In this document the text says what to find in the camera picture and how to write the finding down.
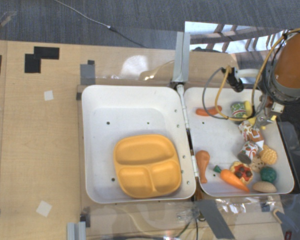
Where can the orange sausage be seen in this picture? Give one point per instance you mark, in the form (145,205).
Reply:
(202,112)

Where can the pizza slice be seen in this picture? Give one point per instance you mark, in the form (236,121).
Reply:
(242,172)

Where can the brown chicken drumstick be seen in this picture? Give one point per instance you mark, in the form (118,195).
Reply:
(203,161)

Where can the black cylinder on white bracket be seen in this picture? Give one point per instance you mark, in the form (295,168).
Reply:
(236,82)

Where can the tan bread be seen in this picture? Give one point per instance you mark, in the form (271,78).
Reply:
(263,187)

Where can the yellow banana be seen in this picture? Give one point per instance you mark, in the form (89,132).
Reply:
(248,107)

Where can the chocolate chip biscuit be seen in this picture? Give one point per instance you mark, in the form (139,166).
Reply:
(257,165)

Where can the yellow corn cob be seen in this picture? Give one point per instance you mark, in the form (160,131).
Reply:
(268,156)

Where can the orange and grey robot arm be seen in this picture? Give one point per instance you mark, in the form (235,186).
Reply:
(291,59)

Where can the white and orange can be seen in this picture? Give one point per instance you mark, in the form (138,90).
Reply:
(248,151)

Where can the orange carrot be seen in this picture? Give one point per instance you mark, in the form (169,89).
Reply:
(231,178)

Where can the green broccoli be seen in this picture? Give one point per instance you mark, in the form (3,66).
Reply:
(268,174)

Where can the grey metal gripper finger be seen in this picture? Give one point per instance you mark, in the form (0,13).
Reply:
(259,123)
(268,121)

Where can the white and orange carton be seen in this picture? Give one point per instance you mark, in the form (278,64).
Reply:
(251,134)

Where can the white plastic tray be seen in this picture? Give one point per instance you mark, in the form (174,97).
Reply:
(215,139)
(130,101)

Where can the orange divided plate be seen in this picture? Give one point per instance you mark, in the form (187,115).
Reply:
(145,166)

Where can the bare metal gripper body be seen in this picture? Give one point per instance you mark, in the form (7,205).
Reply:
(269,107)

